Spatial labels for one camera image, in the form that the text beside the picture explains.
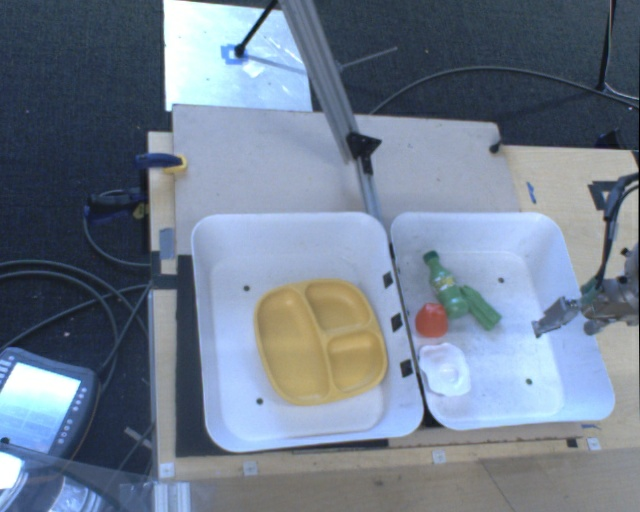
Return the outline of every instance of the dark floor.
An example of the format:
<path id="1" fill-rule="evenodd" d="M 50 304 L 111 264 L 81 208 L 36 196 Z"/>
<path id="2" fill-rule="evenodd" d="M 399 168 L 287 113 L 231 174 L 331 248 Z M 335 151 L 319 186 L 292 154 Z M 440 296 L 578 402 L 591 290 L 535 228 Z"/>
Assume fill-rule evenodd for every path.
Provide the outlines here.
<path id="1" fill-rule="evenodd" d="M 354 110 L 369 112 L 418 78 L 466 66 L 526 68 L 595 86 L 609 2 L 316 4 L 339 62 L 399 48 L 343 74 Z M 640 0 L 619 2 L 607 75 L 613 87 L 634 96 L 639 19 Z M 162 1 L 3 0 L 0 48 L 0 265 L 46 259 L 90 271 L 117 288 L 146 283 L 147 270 L 121 268 L 97 256 L 85 242 L 81 221 L 89 194 L 139 184 L 133 156 L 145 151 L 148 131 L 171 127 L 163 98 Z M 503 71 L 435 79 L 382 113 L 494 121 L 508 144 L 591 147 L 601 134 L 618 130 L 624 147 L 638 147 L 637 109 L 611 97 Z M 145 260 L 139 221 L 120 219 L 93 232 L 109 252 Z M 58 278 L 6 277 L 16 268 L 0 267 L 5 276 L 0 277 L 0 344 L 88 298 Z M 135 302 L 139 293 L 128 297 Z M 114 309 L 122 327 L 128 313 L 121 305 Z M 97 368 L 112 343 L 109 324 L 96 307 L 38 331 L 19 346 Z M 148 380 L 147 340 L 134 326 L 78 460 L 105 467 L 120 464 L 134 444 L 124 428 L 143 432 L 149 425 Z M 147 466 L 148 452 L 138 452 L 128 470 Z"/>

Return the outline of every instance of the yellow plate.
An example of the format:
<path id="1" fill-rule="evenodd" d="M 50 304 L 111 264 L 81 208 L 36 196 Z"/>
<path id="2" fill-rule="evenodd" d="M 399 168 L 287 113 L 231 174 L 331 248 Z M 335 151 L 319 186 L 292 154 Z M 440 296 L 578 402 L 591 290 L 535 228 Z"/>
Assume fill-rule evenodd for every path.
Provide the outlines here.
<path id="1" fill-rule="evenodd" d="M 376 316 L 347 281 L 314 279 L 275 288 L 258 301 L 254 327 L 271 384 L 296 405 L 364 393 L 387 371 Z"/>

